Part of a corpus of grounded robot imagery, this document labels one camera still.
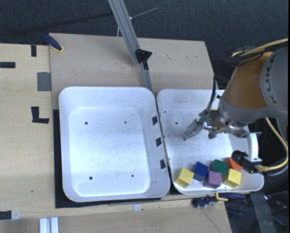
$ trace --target white tray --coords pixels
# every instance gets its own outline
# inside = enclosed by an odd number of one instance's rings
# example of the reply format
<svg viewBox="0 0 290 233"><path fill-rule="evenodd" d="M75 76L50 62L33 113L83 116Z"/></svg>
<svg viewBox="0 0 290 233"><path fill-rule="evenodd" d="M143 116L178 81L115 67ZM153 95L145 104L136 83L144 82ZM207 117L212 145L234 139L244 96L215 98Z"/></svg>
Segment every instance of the white tray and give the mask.
<svg viewBox="0 0 290 233"><path fill-rule="evenodd" d="M153 93L68 87L59 96L63 189L76 202L158 198L170 177Z"/></svg>
<svg viewBox="0 0 290 233"><path fill-rule="evenodd" d="M157 95L158 111L161 116L161 127L165 141L166 152L171 169L172 180L177 172L185 167L189 170L199 161L210 165L215 159L224 160L231 157L235 150L248 152L249 142L246 138L236 138L231 134L219 133L215 139L208 139L208 131L202 130L194 137L183 140L182 134L198 114L202 112L211 96L211 90L178 90L165 89ZM213 103L217 109L218 99ZM224 184L216 189L203 186L197 180L183 188L174 183L175 188L185 195L208 194L216 192L249 192L257 191L263 187L264 177L259 173L249 174L242 170L240 185L231 188Z"/></svg>

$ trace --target blue cube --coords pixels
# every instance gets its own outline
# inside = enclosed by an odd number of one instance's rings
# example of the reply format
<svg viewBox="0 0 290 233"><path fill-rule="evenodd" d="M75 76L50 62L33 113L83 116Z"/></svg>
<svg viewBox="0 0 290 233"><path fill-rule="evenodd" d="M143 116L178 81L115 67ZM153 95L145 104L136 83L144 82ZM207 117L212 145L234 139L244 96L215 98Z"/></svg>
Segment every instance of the blue cube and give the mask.
<svg viewBox="0 0 290 233"><path fill-rule="evenodd" d="M192 170L194 172L193 178L200 182L203 181L207 176L208 170L209 170L209 167L207 165L204 165L201 162L197 162L193 166L193 170Z"/></svg>

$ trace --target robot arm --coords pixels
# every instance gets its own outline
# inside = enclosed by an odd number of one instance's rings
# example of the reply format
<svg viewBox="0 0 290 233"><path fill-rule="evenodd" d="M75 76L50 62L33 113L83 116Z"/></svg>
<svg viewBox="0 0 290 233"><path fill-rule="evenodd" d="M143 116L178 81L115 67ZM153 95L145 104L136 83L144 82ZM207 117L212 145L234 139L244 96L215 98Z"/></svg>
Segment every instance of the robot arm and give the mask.
<svg viewBox="0 0 290 233"><path fill-rule="evenodd" d="M184 140L201 130L209 132L209 139L215 138L218 133L250 138L252 133L245 129L260 118L288 120L288 39L252 50L237 51L230 55L229 61L237 62L237 67L219 97L218 109L211 110L211 98L207 108L199 114L199 120L195 119L188 126L183 134ZM235 161L250 162L251 157L256 155L252 152L241 155L238 151L232 157Z"/></svg>

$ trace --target black clamp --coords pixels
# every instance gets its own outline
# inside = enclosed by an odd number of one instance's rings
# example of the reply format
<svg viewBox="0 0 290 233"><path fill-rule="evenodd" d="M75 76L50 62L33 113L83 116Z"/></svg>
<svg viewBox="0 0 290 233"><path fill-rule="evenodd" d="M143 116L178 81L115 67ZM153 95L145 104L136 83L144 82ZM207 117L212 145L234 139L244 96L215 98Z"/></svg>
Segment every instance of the black clamp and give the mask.
<svg viewBox="0 0 290 233"><path fill-rule="evenodd" d="M142 49L137 49L135 51L135 55L136 55L136 58L137 58L138 62L139 63L141 63L141 62L143 63L144 69L145 70L149 70L148 64L147 64L147 60L152 55L152 52L145 51L145 50L142 50Z"/></svg>

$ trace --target green cube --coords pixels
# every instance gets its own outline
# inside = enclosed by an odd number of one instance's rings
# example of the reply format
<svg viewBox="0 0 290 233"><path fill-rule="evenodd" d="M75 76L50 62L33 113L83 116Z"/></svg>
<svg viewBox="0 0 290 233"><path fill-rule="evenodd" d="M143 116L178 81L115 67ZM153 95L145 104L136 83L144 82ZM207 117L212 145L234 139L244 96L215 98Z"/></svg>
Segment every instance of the green cube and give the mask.
<svg viewBox="0 0 290 233"><path fill-rule="evenodd" d="M210 170L219 172L222 175L225 175L227 173L227 163L217 159L212 161L209 168Z"/></svg>

